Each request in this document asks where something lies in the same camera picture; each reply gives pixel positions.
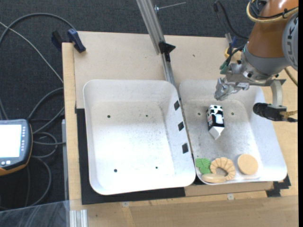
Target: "screen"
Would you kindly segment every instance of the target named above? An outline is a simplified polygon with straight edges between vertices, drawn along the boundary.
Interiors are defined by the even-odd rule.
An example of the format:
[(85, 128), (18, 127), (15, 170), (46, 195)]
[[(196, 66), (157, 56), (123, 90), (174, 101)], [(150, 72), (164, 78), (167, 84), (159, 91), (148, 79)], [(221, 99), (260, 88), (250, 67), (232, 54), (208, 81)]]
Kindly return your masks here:
[(21, 124), (0, 125), (0, 158), (19, 157)]

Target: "ring-shaped cookie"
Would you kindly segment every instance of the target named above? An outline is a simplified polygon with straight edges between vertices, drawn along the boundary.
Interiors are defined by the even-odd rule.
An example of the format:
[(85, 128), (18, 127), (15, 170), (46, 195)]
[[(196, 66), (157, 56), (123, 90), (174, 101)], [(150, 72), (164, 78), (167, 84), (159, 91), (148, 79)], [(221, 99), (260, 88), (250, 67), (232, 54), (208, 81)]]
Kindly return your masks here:
[(232, 160), (227, 159), (226, 157), (216, 158), (211, 162), (209, 168), (212, 173), (216, 174), (216, 169), (218, 167), (227, 172), (227, 175), (225, 176), (226, 180), (231, 180), (236, 175), (236, 169)]

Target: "dark background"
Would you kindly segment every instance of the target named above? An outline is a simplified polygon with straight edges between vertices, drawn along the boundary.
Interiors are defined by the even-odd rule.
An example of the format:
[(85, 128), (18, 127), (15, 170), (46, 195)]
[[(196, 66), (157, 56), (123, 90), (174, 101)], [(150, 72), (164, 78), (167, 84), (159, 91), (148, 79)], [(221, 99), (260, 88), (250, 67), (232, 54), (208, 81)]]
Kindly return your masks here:
[[(159, 20), (165, 35), (224, 37), (224, 31), (213, 11), (215, 1), (153, 0), (158, 7), (186, 2), (184, 5), (160, 10)], [(225, 6), (234, 29), (249, 36), (253, 27), (245, 12), (249, 0), (219, 1)], [(0, 22), (7, 26), (21, 16), (38, 12), (61, 16), (79, 31), (147, 33), (135, 0), (0, 0)], [(0, 25), (0, 34), (4, 29)], [(64, 40), (68, 40), (68, 25), (52, 17), (38, 16), (22, 20), (13, 26), (13, 29), (32, 42), (62, 76), (61, 53), (52, 44), (51, 35), (57, 30)], [(8, 32), (0, 44), (0, 98), (8, 117), (26, 118), (44, 95), (58, 87), (62, 87), (61, 81), (38, 53), (22, 38)], [(39, 108), (34, 118), (51, 119), (63, 105), (63, 96), (58, 93)], [(56, 136), (58, 141), (62, 141), (61, 121), (62, 118), (59, 118), (47, 128), (47, 132)], [(37, 129), (43, 123), (46, 122), (34, 121), (32, 125)], [(33, 151), (36, 155), (44, 155), (52, 149), (52, 146), (34, 145)], [(63, 201), (62, 148), (59, 147), (45, 162), (52, 172), (52, 185), (41, 203)], [(43, 165), (35, 159), (30, 160), (29, 170), (31, 181), (28, 204), (31, 204), (44, 193), (48, 174)], [(0, 177), (0, 206), (23, 207), (26, 194), (25, 169)]]

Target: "white tray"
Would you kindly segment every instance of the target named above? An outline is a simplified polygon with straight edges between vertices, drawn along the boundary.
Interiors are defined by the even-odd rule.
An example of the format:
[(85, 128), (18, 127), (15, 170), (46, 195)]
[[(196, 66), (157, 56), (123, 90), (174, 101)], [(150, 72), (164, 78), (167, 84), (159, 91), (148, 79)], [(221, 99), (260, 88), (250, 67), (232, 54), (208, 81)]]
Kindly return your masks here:
[(89, 181), (103, 195), (191, 185), (178, 93), (159, 80), (91, 80), (83, 89)]
[[(251, 86), (248, 91), (217, 101), (215, 86), (215, 80), (188, 80), (179, 88), (194, 159), (231, 159), (236, 175), (223, 184), (283, 180), (287, 168), (272, 122), (252, 111), (255, 103), (265, 102), (261, 88)], [(208, 132), (206, 110), (210, 105), (223, 107), (225, 129), (217, 140)], [(242, 174), (237, 166), (239, 155), (244, 153), (253, 155), (258, 162), (258, 171), (253, 175)], [(197, 167), (196, 174), (202, 181)]]

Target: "wooden table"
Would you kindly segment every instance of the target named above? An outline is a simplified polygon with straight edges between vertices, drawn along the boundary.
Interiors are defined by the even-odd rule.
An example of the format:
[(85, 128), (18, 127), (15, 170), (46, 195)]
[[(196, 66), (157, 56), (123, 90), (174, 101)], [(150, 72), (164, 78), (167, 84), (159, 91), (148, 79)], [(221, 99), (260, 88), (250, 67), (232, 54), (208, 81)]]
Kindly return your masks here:
[[(79, 32), (87, 50), (79, 54), (71, 43), (62, 44), (69, 198), (71, 210), (88, 210), (89, 226), (297, 226), (298, 224), (298, 124), (273, 122), (284, 155), (289, 189), (277, 198), (267, 197), (273, 182), (191, 185), (186, 197), (152, 201), (81, 204), (80, 171), (75, 108), (83, 108), (82, 88), (90, 79), (165, 80), (160, 56), (149, 35)], [(224, 38), (165, 36), (176, 46), (171, 63), (176, 86), (185, 79), (217, 79), (225, 60)], [(298, 77), (295, 70), (291, 73)], [(298, 91), (284, 71), (284, 105), (296, 110)], [(271, 90), (263, 88), (271, 103)]]

